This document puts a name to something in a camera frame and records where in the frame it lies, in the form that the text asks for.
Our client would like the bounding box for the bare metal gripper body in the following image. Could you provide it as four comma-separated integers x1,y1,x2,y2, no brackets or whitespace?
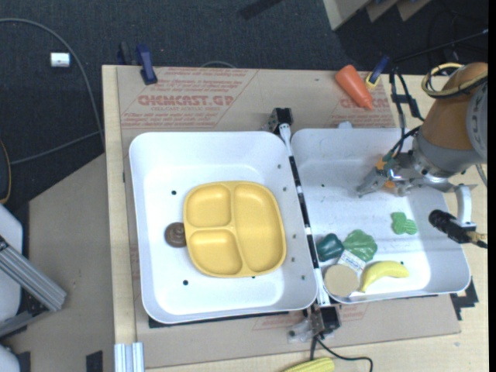
381,151,456,194

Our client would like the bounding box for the green lettuce leaf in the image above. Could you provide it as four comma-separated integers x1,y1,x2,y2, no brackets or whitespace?
342,229,379,264

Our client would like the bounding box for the black block with thin wires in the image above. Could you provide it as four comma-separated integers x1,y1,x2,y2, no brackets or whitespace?
263,107,294,135
288,304,343,343

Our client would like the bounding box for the white plastic tray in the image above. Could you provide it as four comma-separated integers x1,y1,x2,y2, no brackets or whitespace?
289,127,473,306
128,130,320,325

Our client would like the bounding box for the brown doughnut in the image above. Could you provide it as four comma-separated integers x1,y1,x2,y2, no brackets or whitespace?
164,222,189,249

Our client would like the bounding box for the yellow banana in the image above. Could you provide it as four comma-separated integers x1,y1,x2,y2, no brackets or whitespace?
359,260,411,295

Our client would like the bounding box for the small can with tan lid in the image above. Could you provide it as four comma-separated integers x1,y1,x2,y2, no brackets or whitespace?
323,263,361,298

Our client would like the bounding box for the small white packet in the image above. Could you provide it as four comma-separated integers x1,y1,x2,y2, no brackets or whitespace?
337,250,367,274

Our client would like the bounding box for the yellow corn cob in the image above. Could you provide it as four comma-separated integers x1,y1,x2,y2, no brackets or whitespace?
281,356,336,372

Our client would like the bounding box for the thin black and white rod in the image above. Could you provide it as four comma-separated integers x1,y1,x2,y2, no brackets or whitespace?
279,122,329,308

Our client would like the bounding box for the orange carrot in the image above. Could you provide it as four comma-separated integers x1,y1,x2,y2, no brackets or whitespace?
334,64,374,112

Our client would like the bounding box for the yellow divided plate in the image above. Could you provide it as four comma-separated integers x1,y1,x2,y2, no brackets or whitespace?
182,181,288,279

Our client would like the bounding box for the brown cardboard board red print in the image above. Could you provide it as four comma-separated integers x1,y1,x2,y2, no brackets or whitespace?
115,66,463,358

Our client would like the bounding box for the light green broccoli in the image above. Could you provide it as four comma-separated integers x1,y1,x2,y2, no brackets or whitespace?
390,212,419,236

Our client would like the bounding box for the dark green pepper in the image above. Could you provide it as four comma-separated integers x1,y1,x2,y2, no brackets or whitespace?
315,232,346,264

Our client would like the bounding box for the black cylinder on white bracket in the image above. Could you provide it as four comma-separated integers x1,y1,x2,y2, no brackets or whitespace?
428,184,479,245

